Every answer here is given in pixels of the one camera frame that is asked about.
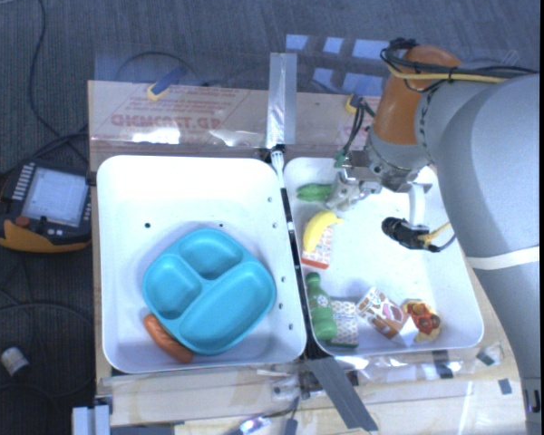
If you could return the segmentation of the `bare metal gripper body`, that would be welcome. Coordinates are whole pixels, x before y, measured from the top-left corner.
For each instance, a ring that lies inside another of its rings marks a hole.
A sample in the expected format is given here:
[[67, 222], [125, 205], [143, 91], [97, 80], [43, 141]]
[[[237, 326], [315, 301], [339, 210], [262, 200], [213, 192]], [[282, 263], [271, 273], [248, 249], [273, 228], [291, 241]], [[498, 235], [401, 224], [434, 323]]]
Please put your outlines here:
[[350, 179], [377, 181], [382, 189], [407, 192], [420, 171], [431, 161], [414, 149], [401, 149], [392, 153], [377, 149], [341, 150], [340, 173]]

